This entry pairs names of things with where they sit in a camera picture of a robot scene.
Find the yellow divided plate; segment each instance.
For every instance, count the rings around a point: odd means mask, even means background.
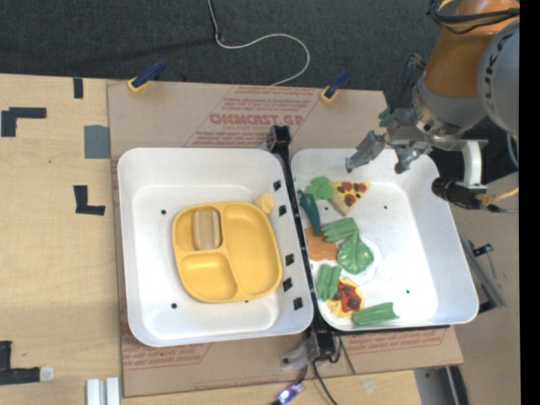
[[[208,303],[273,292],[283,269],[267,215],[250,202],[209,202],[179,212],[172,240],[186,291]]]

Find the clamp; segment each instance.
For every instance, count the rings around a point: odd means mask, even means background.
[[[167,63],[157,62],[141,72],[137,77],[127,81],[127,87],[133,93],[138,93],[148,86],[148,81],[159,79],[159,76],[165,71],[166,68]]]
[[[346,87],[349,81],[348,70],[344,69],[341,73],[321,92],[321,100],[327,104],[336,98],[338,89]]]

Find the black tape mark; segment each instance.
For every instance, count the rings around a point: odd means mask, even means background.
[[[2,111],[2,123],[0,124],[0,137],[14,137],[17,130],[18,118],[46,118],[46,108],[23,108],[14,107]]]
[[[109,159],[111,143],[109,128],[100,125],[84,127],[84,158]]]
[[[83,98],[83,79],[82,78],[74,78],[73,79],[73,97],[75,99],[82,99]]]
[[[2,125],[0,137],[14,137],[17,128],[17,118],[9,111],[2,111]]]
[[[40,381],[40,368],[12,369],[11,341],[0,341],[0,386]]]
[[[74,186],[75,202],[77,208],[75,213],[81,214],[96,214],[103,216],[105,214],[105,206],[89,206],[88,205],[88,187],[87,186]]]
[[[11,341],[0,342],[0,370],[9,369],[9,360],[11,359]]]
[[[21,108],[21,107],[15,107],[15,108],[9,108],[9,112],[13,113],[13,115],[17,118],[23,117],[23,118],[46,118],[47,117],[47,109],[46,108]]]

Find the cardboard box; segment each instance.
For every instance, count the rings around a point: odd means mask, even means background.
[[[331,104],[322,102],[320,93],[307,88],[151,82],[134,94],[125,82],[109,83],[125,397],[297,379],[298,370],[282,369],[281,355],[298,347],[302,334],[167,348],[147,347],[135,339],[126,316],[116,165],[123,153],[137,147],[256,148],[273,125],[289,126],[291,157],[307,148],[354,148],[377,127],[377,116],[386,108],[379,91],[339,91]],[[345,336],[343,345],[341,359],[324,364],[322,376],[462,362],[453,327]]]

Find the dark carpet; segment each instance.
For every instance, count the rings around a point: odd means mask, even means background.
[[[288,86],[324,87],[347,68],[349,89],[390,99],[406,55],[427,59],[440,32],[425,14],[430,0],[212,1],[226,44],[287,33],[307,45],[310,66]],[[220,48],[206,0],[1,0],[0,8],[0,73],[125,79],[166,61],[162,80],[268,85],[305,64],[302,47],[284,38]],[[515,170],[488,118],[467,137],[489,140],[485,183]],[[432,158],[443,176],[458,177],[459,157]]]

